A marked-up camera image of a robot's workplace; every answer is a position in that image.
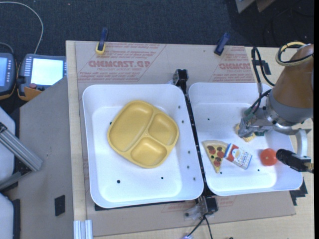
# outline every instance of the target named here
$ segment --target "black floor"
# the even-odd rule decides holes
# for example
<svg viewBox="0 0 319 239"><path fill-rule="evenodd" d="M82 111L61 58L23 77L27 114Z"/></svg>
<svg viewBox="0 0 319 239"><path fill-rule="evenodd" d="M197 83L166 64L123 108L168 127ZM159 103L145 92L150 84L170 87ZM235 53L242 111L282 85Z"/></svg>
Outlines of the black floor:
<svg viewBox="0 0 319 239"><path fill-rule="evenodd" d="M241 14L235 0L0 0L23 3L43 21L37 53L65 55L66 40L97 41L102 27L109 41L279 47L291 40L314 42L314 0L277 0L259 13L253 3ZM17 62L34 53L41 34L36 15L18 4L0 3L0 42ZM0 52L9 52L0 45ZM15 97L0 101L12 112Z"/></svg>

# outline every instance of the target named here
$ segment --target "pizza slice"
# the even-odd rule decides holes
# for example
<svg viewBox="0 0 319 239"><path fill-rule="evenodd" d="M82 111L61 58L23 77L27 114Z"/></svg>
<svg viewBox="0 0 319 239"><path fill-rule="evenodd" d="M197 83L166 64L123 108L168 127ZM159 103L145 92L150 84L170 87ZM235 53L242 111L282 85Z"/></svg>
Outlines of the pizza slice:
<svg viewBox="0 0 319 239"><path fill-rule="evenodd" d="M204 141L203 145L215 172L219 173L228 144L223 141L209 140Z"/></svg>

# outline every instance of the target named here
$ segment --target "robotic arm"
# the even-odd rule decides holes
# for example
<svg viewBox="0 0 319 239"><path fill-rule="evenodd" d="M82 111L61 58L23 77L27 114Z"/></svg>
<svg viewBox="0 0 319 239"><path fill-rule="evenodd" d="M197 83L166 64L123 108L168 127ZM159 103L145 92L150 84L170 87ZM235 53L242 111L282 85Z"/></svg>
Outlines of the robotic arm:
<svg viewBox="0 0 319 239"><path fill-rule="evenodd" d="M290 61L282 61L281 54L288 47L299 47ZM291 42L282 46L276 61L285 66L275 86L260 94L259 99L244 112L238 129L241 138L253 134L263 136L275 130L287 135L295 135L298 151L293 153L280 149L277 158L297 171L314 172L311 159L307 157L307 133L309 129L293 129L292 126L314 118L314 45ZM259 107L266 97L266 104Z"/></svg>

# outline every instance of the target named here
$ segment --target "table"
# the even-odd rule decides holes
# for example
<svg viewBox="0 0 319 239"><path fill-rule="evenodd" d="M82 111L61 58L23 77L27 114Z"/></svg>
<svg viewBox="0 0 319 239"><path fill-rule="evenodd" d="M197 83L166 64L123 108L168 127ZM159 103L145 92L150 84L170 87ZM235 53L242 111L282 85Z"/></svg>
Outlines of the table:
<svg viewBox="0 0 319 239"><path fill-rule="evenodd" d="M75 221L84 221L87 219L84 174L82 162L82 147L80 136L80 116L79 100L77 89L76 73L76 55L75 42L66 41L66 55L68 63L68 98L69 98L69 116L70 116L70 141L71 141L71 162L72 162L72 186L73 186L73 212ZM247 54L250 54L251 47L246 47ZM259 48L262 58L269 63L272 70L270 80L275 80L282 68L275 62L277 48ZM303 124L305 128L313 128L312 121L306 121ZM313 159L313 130L308 134L309 156ZM296 215L279 218L258 219L222 224L213 224L211 226L213 237L215 239L230 238L235 239L254 239L254 238L314 238L314 176L305 173L304 180L308 190L305 198L298 198L296 206ZM193 227L176 228L168 230L157 230L150 232L140 232L113 236L96 237L99 239L121 239L130 237L139 238L182 238L189 233ZM193 234L195 238L209 238L207 226L200 226Z"/></svg>

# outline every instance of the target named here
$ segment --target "lit screen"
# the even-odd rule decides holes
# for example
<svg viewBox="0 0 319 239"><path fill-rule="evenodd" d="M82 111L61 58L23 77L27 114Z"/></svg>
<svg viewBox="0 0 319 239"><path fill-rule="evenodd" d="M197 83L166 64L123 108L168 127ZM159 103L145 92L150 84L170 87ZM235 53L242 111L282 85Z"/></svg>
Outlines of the lit screen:
<svg viewBox="0 0 319 239"><path fill-rule="evenodd" d="M34 58L31 83L53 85L63 77L63 61Z"/></svg>
<svg viewBox="0 0 319 239"><path fill-rule="evenodd" d="M7 58L0 58L0 86L1 87L5 85L6 61L7 61Z"/></svg>

